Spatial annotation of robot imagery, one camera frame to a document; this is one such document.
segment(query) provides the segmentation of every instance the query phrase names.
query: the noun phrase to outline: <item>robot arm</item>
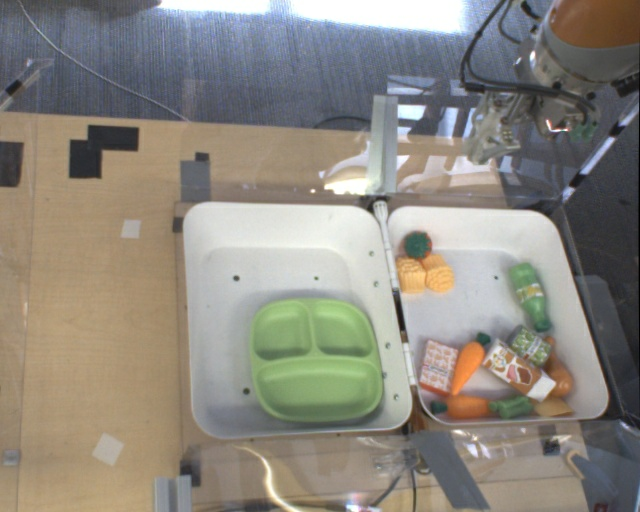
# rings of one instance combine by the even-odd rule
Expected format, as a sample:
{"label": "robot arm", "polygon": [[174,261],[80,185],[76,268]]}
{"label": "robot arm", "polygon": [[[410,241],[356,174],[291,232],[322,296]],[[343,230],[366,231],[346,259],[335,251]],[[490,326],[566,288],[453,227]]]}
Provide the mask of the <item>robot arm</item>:
{"label": "robot arm", "polygon": [[[599,121],[596,91],[611,84],[624,95],[638,87],[640,0],[555,0],[534,37],[519,45],[516,82],[477,75],[471,54],[482,32],[505,5],[501,21],[520,2],[498,2],[460,66],[461,83],[483,94],[464,142],[476,164],[518,150],[513,127],[525,122],[547,139],[568,132],[573,140],[589,140]],[[467,81],[467,71],[475,83]]]}

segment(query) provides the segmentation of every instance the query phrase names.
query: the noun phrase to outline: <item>white tape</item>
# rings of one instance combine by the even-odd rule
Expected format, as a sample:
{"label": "white tape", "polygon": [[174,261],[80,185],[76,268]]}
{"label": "white tape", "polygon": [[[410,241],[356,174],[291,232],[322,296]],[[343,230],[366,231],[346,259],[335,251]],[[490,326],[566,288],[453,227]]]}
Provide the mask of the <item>white tape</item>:
{"label": "white tape", "polygon": [[126,219],[122,224],[122,232],[120,238],[140,238],[140,226],[141,220],[129,220]]}
{"label": "white tape", "polygon": [[104,462],[109,466],[114,466],[118,461],[118,457],[120,457],[122,448],[124,448],[124,443],[122,441],[118,441],[115,437],[112,437],[109,434],[102,434],[92,455],[100,462]]}

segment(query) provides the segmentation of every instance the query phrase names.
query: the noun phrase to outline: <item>green plate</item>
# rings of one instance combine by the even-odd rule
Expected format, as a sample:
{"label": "green plate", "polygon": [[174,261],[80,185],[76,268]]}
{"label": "green plate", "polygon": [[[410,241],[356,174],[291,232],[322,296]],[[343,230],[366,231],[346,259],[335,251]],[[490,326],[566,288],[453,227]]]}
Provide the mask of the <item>green plate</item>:
{"label": "green plate", "polygon": [[372,412],[382,369],[369,319],[347,302],[272,302],[251,325],[251,371],[260,405],[285,421],[326,423]]}

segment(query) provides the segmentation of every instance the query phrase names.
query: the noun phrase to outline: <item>black tape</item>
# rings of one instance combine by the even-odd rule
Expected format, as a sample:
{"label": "black tape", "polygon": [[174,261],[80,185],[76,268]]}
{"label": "black tape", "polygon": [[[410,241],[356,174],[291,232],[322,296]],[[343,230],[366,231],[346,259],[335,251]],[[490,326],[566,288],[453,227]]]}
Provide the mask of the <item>black tape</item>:
{"label": "black tape", "polygon": [[573,188],[578,188],[578,186],[589,176],[588,174],[576,174],[573,179],[569,182],[569,186]]}
{"label": "black tape", "polygon": [[22,142],[0,142],[0,187],[17,187],[22,174]]}
{"label": "black tape", "polygon": [[540,436],[540,446],[542,447],[542,455],[560,455],[560,442],[557,437],[555,425],[541,425],[538,427],[538,435]]}
{"label": "black tape", "polygon": [[89,125],[89,149],[138,151],[139,135],[138,128]]}
{"label": "black tape", "polygon": [[13,96],[20,90],[23,85],[24,84],[20,80],[14,80],[13,82],[11,82],[11,84],[9,84],[9,87],[7,87],[4,92],[6,92],[9,96]]}
{"label": "black tape", "polygon": [[620,135],[622,133],[622,130],[624,130],[627,127],[626,124],[619,124],[616,121],[616,124],[614,124],[611,127],[611,130],[609,130],[609,137],[617,137],[618,135]]}
{"label": "black tape", "polygon": [[69,142],[69,178],[102,178],[102,153],[86,140]]}
{"label": "black tape", "polygon": [[173,227],[172,230],[174,233],[182,233],[182,225],[184,224],[183,217],[174,217],[173,218]]}
{"label": "black tape", "polygon": [[198,460],[181,460],[180,476],[191,476],[191,487],[200,487],[202,484],[202,471],[200,469],[200,461]]}

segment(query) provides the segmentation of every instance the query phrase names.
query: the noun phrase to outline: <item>toy carrot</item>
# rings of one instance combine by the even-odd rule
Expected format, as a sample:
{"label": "toy carrot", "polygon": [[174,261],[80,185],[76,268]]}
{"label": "toy carrot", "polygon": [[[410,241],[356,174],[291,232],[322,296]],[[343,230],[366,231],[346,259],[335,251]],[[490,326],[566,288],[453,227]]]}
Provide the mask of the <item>toy carrot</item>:
{"label": "toy carrot", "polygon": [[549,359],[547,359],[547,362],[544,365],[544,371],[547,372],[549,377],[556,381],[556,387],[551,390],[549,395],[561,398],[569,394],[573,389],[573,377],[564,364],[562,364],[562,361],[558,359],[558,354],[555,350],[556,340],[551,336],[547,336],[544,340],[554,347],[549,355]]}
{"label": "toy carrot", "polygon": [[431,402],[431,412],[440,414],[446,412],[451,418],[457,420],[470,420],[493,416],[489,409],[490,400],[469,395],[448,396],[444,401]]}
{"label": "toy carrot", "polygon": [[491,342],[491,338],[483,332],[479,332],[474,341],[467,343],[458,354],[458,362],[453,372],[451,381],[451,394],[457,395],[462,391],[462,386],[471,378],[474,372],[482,364],[485,358],[485,345]]}

